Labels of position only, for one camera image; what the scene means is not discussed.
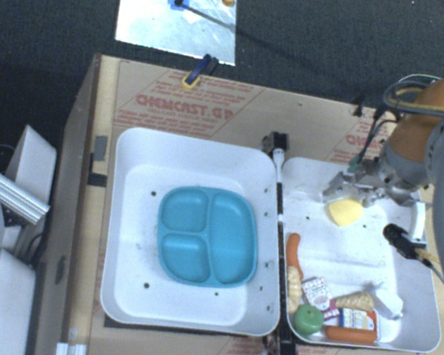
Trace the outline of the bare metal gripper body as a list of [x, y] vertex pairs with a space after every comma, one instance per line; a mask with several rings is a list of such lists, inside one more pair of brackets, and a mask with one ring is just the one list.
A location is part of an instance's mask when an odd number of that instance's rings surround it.
[[376, 189], [382, 190], [385, 198], [397, 205], [411, 206], [418, 201], [414, 193], [419, 185], [405, 181], [384, 159], [363, 159], [350, 165], [349, 173], [352, 175], [350, 183], [360, 199], [365, 190]]

